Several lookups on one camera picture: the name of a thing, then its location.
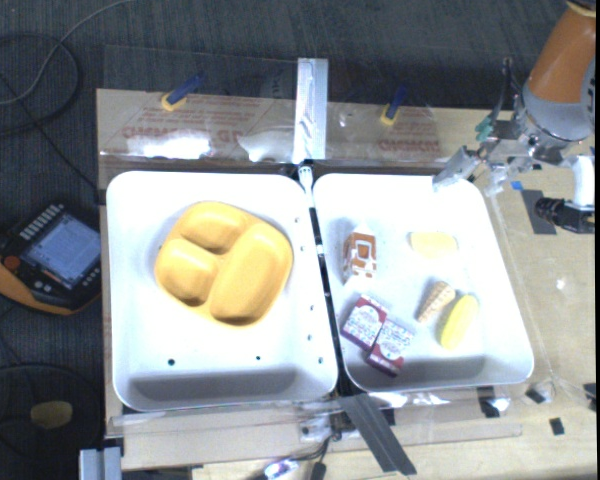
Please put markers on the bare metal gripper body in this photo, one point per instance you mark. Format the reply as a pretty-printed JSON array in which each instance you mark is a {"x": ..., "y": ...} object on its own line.
[{"x": 512, "y": 152}]

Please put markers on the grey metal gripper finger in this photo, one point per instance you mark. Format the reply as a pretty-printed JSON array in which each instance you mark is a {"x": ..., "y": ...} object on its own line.
[
  {"x": 496, "y": 182},
  {"x": 457, "y": 164}
]

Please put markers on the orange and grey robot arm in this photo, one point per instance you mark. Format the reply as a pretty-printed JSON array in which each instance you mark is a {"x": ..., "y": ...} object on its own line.
[{"x": 562, "y": 63}]

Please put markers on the pale yellow slice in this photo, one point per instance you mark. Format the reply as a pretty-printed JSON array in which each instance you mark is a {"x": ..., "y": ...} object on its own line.
[{"x": 432, "y": 244}]

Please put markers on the orange and white carton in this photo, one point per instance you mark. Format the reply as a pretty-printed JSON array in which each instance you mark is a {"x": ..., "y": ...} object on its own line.
[{"x": 361, "y": 254}]

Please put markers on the tan waffle cone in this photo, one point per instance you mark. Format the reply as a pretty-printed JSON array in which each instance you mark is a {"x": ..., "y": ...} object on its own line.
[{"x": 436, "y": 300}]

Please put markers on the yellow and green oval toy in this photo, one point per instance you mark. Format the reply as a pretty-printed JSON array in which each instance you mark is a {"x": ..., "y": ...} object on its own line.
[{"x": 459, "y": 322}]

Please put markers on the white plastic tray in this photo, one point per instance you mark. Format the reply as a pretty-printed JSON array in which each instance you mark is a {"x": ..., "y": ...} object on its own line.
[
  {"x": 145, "y": 348},
  {"x": 485, "y": 363}
]

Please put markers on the maroon and white carton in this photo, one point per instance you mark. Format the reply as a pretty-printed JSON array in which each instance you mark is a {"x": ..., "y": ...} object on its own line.
[
  {"x": 391, "y": 348},
  {"x": 364, "y": 320}
]

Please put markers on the yellow divided plate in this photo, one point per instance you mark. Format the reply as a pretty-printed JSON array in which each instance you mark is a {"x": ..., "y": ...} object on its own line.
[{"x": 250, "y": 273}]

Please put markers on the brown cardboard board red print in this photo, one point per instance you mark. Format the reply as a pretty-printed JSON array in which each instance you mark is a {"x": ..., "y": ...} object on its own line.
[{"x": 215, "y": 120}]

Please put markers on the black cylinder on white bracket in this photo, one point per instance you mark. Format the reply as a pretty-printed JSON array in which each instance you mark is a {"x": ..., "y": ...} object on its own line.
[{"x": 582, "y": 180}]

